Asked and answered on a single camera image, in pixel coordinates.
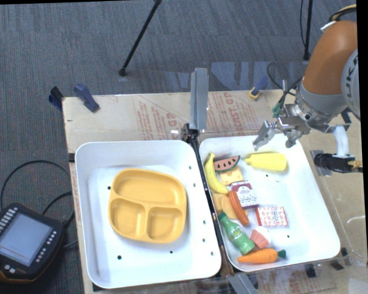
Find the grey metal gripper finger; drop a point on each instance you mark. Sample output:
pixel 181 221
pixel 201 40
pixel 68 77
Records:
pixel 264 135
pixel 292 138

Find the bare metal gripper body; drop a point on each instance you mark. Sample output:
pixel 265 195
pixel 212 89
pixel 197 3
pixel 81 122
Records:
pixel 295 118

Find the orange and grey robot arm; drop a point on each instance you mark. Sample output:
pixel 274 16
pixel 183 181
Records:
pixel 326 61

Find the yellow squeeze bottle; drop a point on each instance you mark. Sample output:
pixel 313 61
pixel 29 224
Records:
pixel 268 161

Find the red watermelon slice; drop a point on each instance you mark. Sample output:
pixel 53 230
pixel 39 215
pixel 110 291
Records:
pixel 225 164

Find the yellow cheese slice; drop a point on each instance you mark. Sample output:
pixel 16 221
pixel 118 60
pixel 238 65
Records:
pixel 232 175

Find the white plastic tray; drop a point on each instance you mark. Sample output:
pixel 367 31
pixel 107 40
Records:
pixel 302 196
pixel 146 263

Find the red and white carton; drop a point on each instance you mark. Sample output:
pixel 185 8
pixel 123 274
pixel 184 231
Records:
pixel 246 195

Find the yellow banana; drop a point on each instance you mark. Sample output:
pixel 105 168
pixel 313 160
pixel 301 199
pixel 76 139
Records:
pixel 212 177

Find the orange sausage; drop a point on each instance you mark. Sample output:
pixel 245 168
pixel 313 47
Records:
pixel 238 208

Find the red and white packet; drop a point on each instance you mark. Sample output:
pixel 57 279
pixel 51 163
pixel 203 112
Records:
pixel 272 216

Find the yellow orange chips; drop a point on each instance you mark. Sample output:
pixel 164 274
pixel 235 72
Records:
pixel 223 205

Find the pink and white cupcake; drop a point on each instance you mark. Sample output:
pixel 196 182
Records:
pixel 261 237

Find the green bottle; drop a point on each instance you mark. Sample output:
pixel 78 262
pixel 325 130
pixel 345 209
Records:
pixel 238 235

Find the orange carrot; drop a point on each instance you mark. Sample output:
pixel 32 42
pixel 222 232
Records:
pixel 258 256

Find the yellow divided plate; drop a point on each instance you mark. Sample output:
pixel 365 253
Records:
pixel 147 206

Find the brown cardboard board red print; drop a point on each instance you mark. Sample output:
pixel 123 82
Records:
pixel 125 121

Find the black cylinder on white bracket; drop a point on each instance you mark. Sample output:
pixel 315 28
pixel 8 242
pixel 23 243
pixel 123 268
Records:
pixel 334 161

